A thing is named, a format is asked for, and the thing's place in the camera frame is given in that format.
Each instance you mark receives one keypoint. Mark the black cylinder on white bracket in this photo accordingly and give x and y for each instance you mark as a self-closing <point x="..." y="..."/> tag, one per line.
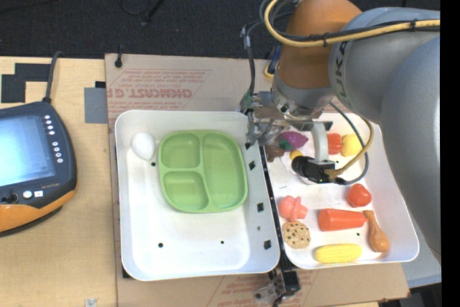
<point x="320" y="149"/>

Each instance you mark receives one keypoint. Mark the white plastic tray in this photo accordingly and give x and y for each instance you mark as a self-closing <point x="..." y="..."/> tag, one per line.
<point x="187" y="244"/>
<point x="330" y="190"/>

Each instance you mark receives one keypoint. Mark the brown doughnut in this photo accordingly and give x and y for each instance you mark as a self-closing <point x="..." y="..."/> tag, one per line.
<point x="275" y="151"/>

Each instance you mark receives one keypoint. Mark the small yellow round toy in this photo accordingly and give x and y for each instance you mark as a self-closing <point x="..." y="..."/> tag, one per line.
<point x="295" y="154"/>

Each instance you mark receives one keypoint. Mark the beige chocolate chip biscuit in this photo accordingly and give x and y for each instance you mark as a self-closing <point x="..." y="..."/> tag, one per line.
<point x="296" y="235"/>

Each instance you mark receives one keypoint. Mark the pink ice cream toy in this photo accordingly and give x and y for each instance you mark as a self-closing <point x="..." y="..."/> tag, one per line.
<point x="292" y="207"/>

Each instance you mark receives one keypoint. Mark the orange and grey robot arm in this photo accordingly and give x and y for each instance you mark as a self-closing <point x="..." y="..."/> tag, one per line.
<point x="388" y="82"/>

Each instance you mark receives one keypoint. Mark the brown chicken drumstick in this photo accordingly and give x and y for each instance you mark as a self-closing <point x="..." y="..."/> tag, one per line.
<point x="377" y="237"/>

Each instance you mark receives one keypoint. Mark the red-orange tomato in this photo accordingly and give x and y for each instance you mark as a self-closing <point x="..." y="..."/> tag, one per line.
<point x="358" y="195"/>

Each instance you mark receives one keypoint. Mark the yellow lemon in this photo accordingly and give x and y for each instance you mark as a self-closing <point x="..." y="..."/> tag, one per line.
<point x="351" y="145"/>

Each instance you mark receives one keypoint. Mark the green divided plate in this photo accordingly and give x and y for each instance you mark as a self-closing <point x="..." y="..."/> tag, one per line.
<point x="203" y="172"/>

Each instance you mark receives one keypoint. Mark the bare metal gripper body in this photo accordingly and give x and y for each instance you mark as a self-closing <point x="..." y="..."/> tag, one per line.
<point x="267" y="110"/>

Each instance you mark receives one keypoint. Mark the orange pumpkin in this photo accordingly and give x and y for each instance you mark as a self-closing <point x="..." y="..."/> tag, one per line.
<point x="334" y="144"/>

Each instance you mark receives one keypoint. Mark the yellow corn cob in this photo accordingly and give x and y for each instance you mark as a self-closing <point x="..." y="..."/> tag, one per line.
<point x="338" y="253"/>

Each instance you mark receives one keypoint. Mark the purple grapes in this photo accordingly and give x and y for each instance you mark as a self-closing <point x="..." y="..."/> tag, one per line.
<point x="294" y="140"/>

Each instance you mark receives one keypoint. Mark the orange carrot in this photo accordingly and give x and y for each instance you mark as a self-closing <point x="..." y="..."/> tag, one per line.
<point x="339" y="220"/>

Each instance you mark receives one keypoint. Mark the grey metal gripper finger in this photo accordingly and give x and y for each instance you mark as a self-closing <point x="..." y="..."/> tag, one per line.
<point x="267" y="136"/>
<point x="252" y="137"/>

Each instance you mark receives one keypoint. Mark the white egg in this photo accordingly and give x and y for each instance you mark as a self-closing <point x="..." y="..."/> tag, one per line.
<point x="143" y="145"/>

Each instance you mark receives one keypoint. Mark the brown cardboard board red print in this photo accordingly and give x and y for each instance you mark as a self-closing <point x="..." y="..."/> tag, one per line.
<point x="172" y="82"/>

